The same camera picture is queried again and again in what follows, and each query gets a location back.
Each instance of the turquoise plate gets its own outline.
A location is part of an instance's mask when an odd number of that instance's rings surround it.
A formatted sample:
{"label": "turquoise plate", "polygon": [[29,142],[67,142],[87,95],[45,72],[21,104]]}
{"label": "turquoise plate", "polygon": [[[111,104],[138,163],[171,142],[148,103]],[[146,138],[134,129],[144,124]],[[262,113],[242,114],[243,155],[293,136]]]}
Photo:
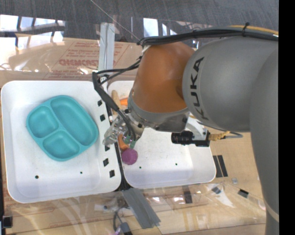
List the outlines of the turquoise plate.
{"label": "turquoise plate", "polygon": [[98,127],[72,97],[53,97],[33,109],[26,127],[40,148],[52,159],[72,159],[94,144]]}

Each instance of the gray carpet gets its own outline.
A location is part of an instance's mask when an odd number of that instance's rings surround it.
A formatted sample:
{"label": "gray carpet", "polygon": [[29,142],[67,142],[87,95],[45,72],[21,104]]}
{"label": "gray carpet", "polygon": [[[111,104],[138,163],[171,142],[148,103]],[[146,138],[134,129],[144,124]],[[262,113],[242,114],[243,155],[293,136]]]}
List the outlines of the gray carpet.
{"label": "gray carpet", "polygon": [[[278,30],[279,0],[0,0],[0,14],[70,21],[65,35],[96,39],[90,25],[120,27],[120,39],[144,36],[143,18],[158,19],[178,33],[175,21],[213,26],[245,24]],[[0,216],[2,215],[0,186]]]}

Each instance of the white string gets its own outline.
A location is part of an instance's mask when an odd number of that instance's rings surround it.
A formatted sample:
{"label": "white string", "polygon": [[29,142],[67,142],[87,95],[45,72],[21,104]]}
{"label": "white string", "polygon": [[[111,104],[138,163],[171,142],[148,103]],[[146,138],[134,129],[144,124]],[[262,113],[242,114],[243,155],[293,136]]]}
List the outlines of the white string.
{"label": "white string", "polygon": [[121,28],[129,32],[132,36],[134,36],[136,39],[140,40],[136,35],[134,35],[131,31],[129,31],[127,28],[123,27],[120,23],[118,23],[113,17],[111,17],[106,11],[104,11],[97,3],[95,3],[93,0],[90,0],[98,9],[100,9],[106,16],[108,16],[113,22],[115,22],[117,25],[119,25]]}

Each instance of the purple ball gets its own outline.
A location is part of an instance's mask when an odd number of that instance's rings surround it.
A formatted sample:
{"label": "purple ball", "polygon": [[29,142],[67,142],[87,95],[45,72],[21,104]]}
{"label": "purple ball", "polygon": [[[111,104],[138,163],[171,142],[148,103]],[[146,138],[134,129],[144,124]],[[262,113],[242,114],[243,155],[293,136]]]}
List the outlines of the purple ball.
{"label": "purple ball", "polygon": [[137,157],[137,151],[131,148],[128,148],[121,153],[121,159],[123,163],[127,165],[133,165],[137,161]]}

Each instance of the white tray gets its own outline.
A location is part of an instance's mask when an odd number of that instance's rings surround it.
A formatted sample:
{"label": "white tray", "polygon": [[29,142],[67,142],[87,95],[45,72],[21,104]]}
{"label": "white tray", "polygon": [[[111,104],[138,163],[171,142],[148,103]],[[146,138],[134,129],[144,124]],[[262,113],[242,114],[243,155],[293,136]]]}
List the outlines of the white tray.
{"label": "white tray", "polygon": [[[49,158],[25,125],[33,108],[57,95],[77,100],[99,129],[95,144],[65,162]],[[100,100],[93,84],[87,81],[12,81],[3,86],[1,108],[7,187],[13,199],[30,203],[111,192],[119,187],[121,175],[115,147],[112,145],[105,151],[102,144],[110,124],[105,104],[97,104]]]}
{"label": "white tray", "polygon": [[[129,95],[133,81],[116,81],[108,87],[119,98]],[[123,164],[127,182],[134,188],[157,188],[192,185],[212,181],[216,167],[210,147],[173,144],[171,133],[145,128],[136,142],[137,162]]]}

